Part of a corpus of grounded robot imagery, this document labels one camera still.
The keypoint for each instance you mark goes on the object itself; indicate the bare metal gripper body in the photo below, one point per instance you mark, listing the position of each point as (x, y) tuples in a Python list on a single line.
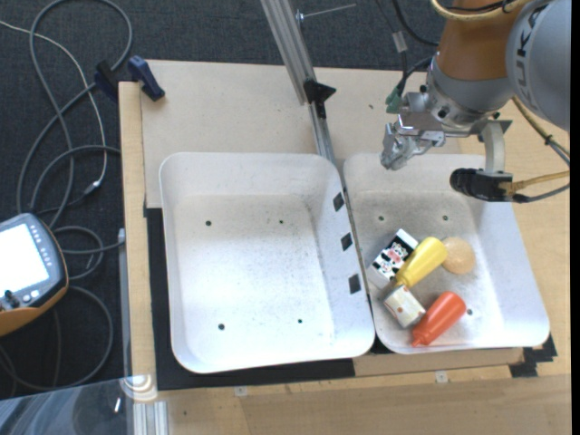
[(435, 115)]

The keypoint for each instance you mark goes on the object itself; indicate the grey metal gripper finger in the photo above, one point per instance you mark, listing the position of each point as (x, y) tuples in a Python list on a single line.
[(391, 148), (414, 148)]

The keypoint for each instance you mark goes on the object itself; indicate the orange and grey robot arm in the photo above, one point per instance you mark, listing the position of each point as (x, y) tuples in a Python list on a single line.
[(480, 30)]

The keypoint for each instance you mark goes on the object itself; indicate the white cow print carton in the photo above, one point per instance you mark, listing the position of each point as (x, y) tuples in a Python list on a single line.
[(390, 256)]

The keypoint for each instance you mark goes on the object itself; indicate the yellow bottle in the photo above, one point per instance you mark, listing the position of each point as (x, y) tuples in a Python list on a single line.
[(423, 261)]

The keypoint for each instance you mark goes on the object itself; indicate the beige round biscuit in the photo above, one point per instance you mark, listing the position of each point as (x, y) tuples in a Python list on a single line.
[(460, 256)]

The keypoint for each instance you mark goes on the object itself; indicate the white plastic tray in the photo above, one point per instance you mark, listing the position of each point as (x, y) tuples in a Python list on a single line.
[(254, 265), (498, 252)]

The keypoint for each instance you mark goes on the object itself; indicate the white small can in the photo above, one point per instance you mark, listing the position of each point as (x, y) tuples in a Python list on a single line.
[(404, 308)]

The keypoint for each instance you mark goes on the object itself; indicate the pale wood board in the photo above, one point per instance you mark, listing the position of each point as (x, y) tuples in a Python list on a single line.
[(235, 107)]

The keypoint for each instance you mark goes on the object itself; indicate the orange bottle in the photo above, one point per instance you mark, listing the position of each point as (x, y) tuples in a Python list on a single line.
[(441, 317)]

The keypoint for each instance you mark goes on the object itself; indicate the black cylinder on white bracket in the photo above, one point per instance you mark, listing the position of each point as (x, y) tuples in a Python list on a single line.
[(480, 183)]

